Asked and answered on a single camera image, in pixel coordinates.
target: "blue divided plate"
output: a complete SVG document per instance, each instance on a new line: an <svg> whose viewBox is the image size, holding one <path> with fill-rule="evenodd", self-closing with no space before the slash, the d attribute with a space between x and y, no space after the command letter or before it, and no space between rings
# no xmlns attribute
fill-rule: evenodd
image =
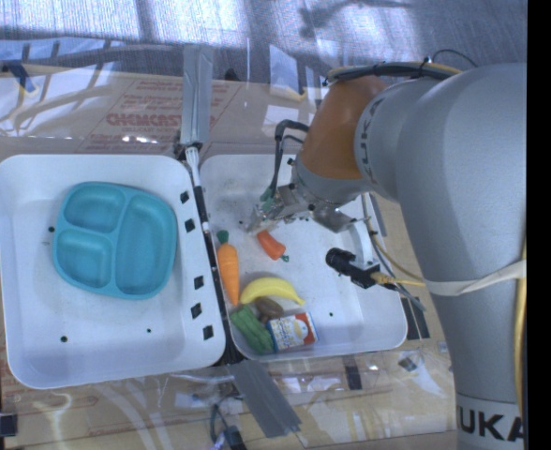
<svg viewBox="0 0 551 450"><path fill-rule="evenodd" d="M166 202L134 187L84 182L63 201L52 259L76 287L140 300L165 287L176 247L177 220Z"/></svg>

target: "wire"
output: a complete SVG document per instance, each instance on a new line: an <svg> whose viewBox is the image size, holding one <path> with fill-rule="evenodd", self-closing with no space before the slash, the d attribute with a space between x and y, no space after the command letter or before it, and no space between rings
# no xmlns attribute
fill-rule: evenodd
<svg viewBox="0 0 551 450"><path fill-rule="evenodd" d="M431 77L436 80L446 80L460 72L456 68L427 61L382 62L372 66L333 68L328 72L324 84L354 80L368 75L377 77Z"/></svg>
<svg viewBox="0 0 551 450"><path fill-rule="evenodd" d="M374 272L370 275L379 285L385 285L386 283L413 285L414 287L425 287L422 281L405 280L402 278L390 277L382 272Z"/></svg>
<svg viewBox="0 0 551 450"><path fill-rule="evenodd" d="M382 265L384 265L384 268L386 269L386 271L393 278L396 278L395 273L392 271L392 268L390 268L390 265L386 262L386 260L384 259L384 257L380 252L380 249L376 245L375 235L377 234L377 232L374 230L373 226L371 225L371 222L369 221L370 216L369 216L369 213L367 212L367 198L365 194L361 195L361 203L363 204L363 213L365 215L365 225L367 225L367 229L369 231L369 240L371 240L371 246L374 248L374 250L376 250L376 254L378 255L378 258L380 259L380 262L382 263ZM416 298L414 298L402 283L396 283L395 285L400 290L402 290L402 292L405 294L405 296L407 296L407 298L410 298L410 300L416 307L420 308L421 311L425 311L424 305L421 302L419 302Z"/></svg>
<svg viewBox="0 0 551 450"><path fill-rule="evenodd" d="M217 442L217 434L216 434L216 418L219 416L219 419L221 420L221 423L224 426L224 430L228 429L228 422L226 422L226 419L224 418L223 414L221 413L221 410L219 409L219 404L216 403L213 405L213 408L211 410L211 420L210 420L210 434L211 434L211 440L213 443Z"/></svg>
<svg viewBox="0 0 551 450"><path fill-rule="evenodd" d="M370 233L375 233L375 231L373 230L373 227L371 225L370 222L368 222L368 225L369 227L369 232ZM378 241L377 238L374 238L373 239L373 242L374 244L376 244L376 246L378 247L378 249L380 250L381 253L383 253L383 255L388 259L388 261L392 264L392 266L396 267L397 270L400 270L402 273L404 273L405 275L407 275L408 277L411 277L411 278L414 278L415 280L419 281L419 282L423 282L423 279L421 277L419 277L418 275L415 275L413 273L411 273L409 270L407 270L404 266L402 266L400 263L396 262L395 260L393 260L393 258L390 256L390 254L384 250L383 246L381 245L381 243Z"/></svg>
<svg viewBox="0 0 551 450"><path fill-rule="evenodd" d="M282 157L284 156L284 145L283 141L290 137L293 140L296 140L297 142L302 142L300 139L296 139L296 137L292 137L290 135L287 135L287 137L284 137L284 132L288 129L293 130L301 130L305 133L309 131L309 127L305 124L302 124L301 122L295 122L293 120L282 120L280 123L277 124L275 127L275 165L274 165L274 176L272 177L272 182L269 185L269 196L270 198L274 198L276 195L276 189L277 189L277 177L279 175L279 167L282 163Z"/></svg>
<svg viewBox="0 0 551 450"><path fill-rule="evenodd" d="M523 249L521 252L522 260L527 258L526 239L524 238ZM527 278L522 277L517 280L517 296L515 299L515 329L514 329L514 367L515 367L515 390L517 393L517 405L523 415L523 344L526 321L528 290Z"/></svg>
<svg viewBox="0 0 551 450"><path fill-rule="evenodd" d="M460 56L461 58L464 58L468 62L470 62L474 67L478 67L478 64L476 64L473 60L471 60L468 56L466 56L464 53L458 52L457 50L453 49L440 49L437 52L435 52L432 55L432 62L436 61L436 57L440 55L441 53L454 53L455 55Z"/></svg>

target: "toy banana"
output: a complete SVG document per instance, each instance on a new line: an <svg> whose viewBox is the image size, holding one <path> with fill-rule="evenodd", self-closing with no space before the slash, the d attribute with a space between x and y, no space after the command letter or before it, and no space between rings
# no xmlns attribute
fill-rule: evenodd
<svg viewBox="0 0 551 450"><path fill-rule="evenodd" d="M261 277L251 281L242 290L240 303L248 304L262 296L280 296L294 300L301 306L305 304L305 300L298 296L290 282L278 277Z"/></svg>

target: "black cable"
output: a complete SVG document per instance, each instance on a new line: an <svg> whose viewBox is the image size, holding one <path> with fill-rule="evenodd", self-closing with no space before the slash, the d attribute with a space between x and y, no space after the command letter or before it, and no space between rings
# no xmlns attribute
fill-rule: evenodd
<svg viewBox="0 0 551 450"><path fill-rule="evenodd" d="M224 426L224 430L228 429L228 423L226 422L226 419L224 418L223 414L221 413L221 410L219 409L219 404L218 403L214 404L213 408L211 409L211 419L209 420L209 425L210 425L209 432L213 443L217 442L216 419L218 415L221 420L221 423Z"/></svg>
<svg viewBox="0 0 551 450"><path fill-rule="evenodd" d="M424 76L424 66L428 63L430 63L429 58L427 58L427 57L424 58L424 61L419 66L419 72L417 73L417 78L418 79L421 79Z"/></svg>
<svg viewBox="0 0 551 450"><path fill-rule="evenodd" d="M376 77L430 77L436 80L445 80L453 75L452 73L441 71L438 68L428 67L426 63L427 62L422 62L417 68L411 65L402 64L386 66L376 64L372 67L372 74Z"/></svg>
<svg viewBox="0 0 551 450"><path fill-rule="evenodd" d="M468 56L466 56L464 53L458 52L457 50L453 49L441 49L435 52L432 55L432 62L436 62L436 57L440 55L441 53L454 53L455 55L460 56L461 58L464 58L468 62L470 62L474 67L478 67L478 64L476 64L473 60L471 60Z"/></svg>
<svg viewBox="0 0 551 450"><path fill-rule="evenodd" d="M280 165L282 163L282 157L284 156L284 149L283 149L282 141L284 140L284 132L287 129L301 130L303 132L308 132L309 131L308 125L302 124L301 122L295 122L293 120L282 120L275 127L274 176L272 178L271 184L269 185L270 197L271 198L274 198L274 196L276 195L277 177L279 175L279 168L280 168Z"/></svg>
<svg viewBox="0 0 551 450"><path fill-rule="evenodd" d="M294 137L293 135L286 135L286 137L284 137L282 139L282 153L284 153L284 141L286 141L286 140L292 140L293 142L297 142L297 143L300 143L300 144L305 143L304 141Z"/></svg>
<svg viewBox="0 0 551 450"><path fill-rule="evenodd" d="M371 242L371 247L373 247L374 250L376 250L376 254L378 255L378 258L380 259L381 264L384 265L384 268L388 271L390 276L392 278L396 278L395 272L393 272L392 268L390 268L388 263L386 263L386 260L384 259L383 255L381 254L380 249L378 248L378 246L375 245L373 242ZM404 292L410 294L410 292L404 287L404 285L402 283L395 282L395 285L398 288L400 288L401 290L403 290Z"/></svg>

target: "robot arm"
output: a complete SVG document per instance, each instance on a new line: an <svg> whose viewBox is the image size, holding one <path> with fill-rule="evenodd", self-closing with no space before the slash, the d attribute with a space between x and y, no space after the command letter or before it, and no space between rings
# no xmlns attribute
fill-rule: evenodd
<svg viewBox="0 0 551 450"><path fill-rule="evenodd" d="M398 202L453 362L458 447L521 449L520 276L449 295L524 260L526 66L436 70L334 83L258 221L311 216L341 232L352 219L338 207L361 193Z"/></svg>

